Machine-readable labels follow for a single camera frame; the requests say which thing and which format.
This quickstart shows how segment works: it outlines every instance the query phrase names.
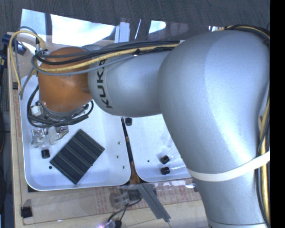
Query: white band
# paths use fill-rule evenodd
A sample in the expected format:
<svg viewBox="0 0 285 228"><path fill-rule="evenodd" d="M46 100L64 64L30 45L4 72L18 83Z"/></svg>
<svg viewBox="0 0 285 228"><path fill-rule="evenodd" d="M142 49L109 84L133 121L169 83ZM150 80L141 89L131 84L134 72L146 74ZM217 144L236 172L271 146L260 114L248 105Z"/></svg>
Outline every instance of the white band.
<svg viewBox="0 0 285 228"><path fill-rule="evenodd" d="M242 176L243 174L249 171L253 171L267 164L269 161L270 161L270 150L265 154L262 154L237 168L234 168L232 170L223 173L208 174L208 173L195 172L190 169L188 169L188 172L193 178L199 179L201 181L212 181L212 182L228 181L236 177Z"/></svg>

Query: transparent plastic sheet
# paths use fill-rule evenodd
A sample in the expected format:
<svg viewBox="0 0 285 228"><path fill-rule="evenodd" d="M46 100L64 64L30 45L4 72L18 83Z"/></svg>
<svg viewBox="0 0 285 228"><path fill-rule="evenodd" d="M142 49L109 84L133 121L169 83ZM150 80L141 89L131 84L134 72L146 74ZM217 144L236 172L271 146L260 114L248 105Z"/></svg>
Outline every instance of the transparent plastic sheet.
<svg viewBox="0 0 285 228"><path fill-rule="evenodd" d="M183 23L155 20L130 21L124 18L121 18L121 23L118 25L104 25L26 9L22 12L21 26L33 28L46 41L49 51L64 46L84 46L88 44L104 46L122 41L185 40L194 35L215 29L215 27L211 26L195 26L192 28ZM19 36L19 38L24 41L24 45L27 46L29 51L24 56L27 60L21 60L19 57L20 75L25 76L29 71L27 65L28 58L31 58L35 53L35 48L31 46L34 44L34 40L33 37L30 36ZM162 144L162 148L152 153L151 157L157 161L157 164L153 166L157 174L155 177L145 178L145 181L152 185L162 205L169 206L179 204L180 206L178 206L178 208L180 208L180 210L184 208L183 212L185 213L188 211L186 203L200 201L200 195L195 191L195 185L189 177L171 137L167 135L166 129L162 124L163 122L161 123L162 131L158 135L158 142ZM135 134L135 131L139 131L139 129L133 131L132 128L132 134ZM133 138L135 139L135 137L130 136L130 138L133 144L135 142ZM24 162L23 154L23 150L20 150L19 159L22 163ZM135 152L133 152L133 155L134 162L139 162L140 159L143 160L142 166L145 162L150 163L151 158L149 156L141 158L139 153L135 154ZM170 162L163 164L160 160L165 155L170 157ZM178 170L181 169L182 174L180 176L162 175L161 168L163 167L169 167L171 173L173 173L174 170L178 172ZM43 222L63 222L68 219L101 214L107 214L107 217L109 217L111 213L117 212L122 208L122 204L116 204L113 201L114 197L119 196L121 190L128 190L129 186L91 187L84 189L66 188L65 190L51 190L45 192L26 192L28 189L27 183L25 178L22 177L21 189L23 191L21 194L22 206L30 207L33 213L32 217L23 219L24 223L41 225ZM143 222L155 220L156 217L148 207L146 201L142 199L138 204L129 207L127 212L137 209L147 209L150 214L144 218ZM137 220L132 220L128 225L139 224L140 222L142 222L142 220L138 215ZM198 223L199 224L194 227L207 226L204 216L203 218L199 218Z"/></svg>

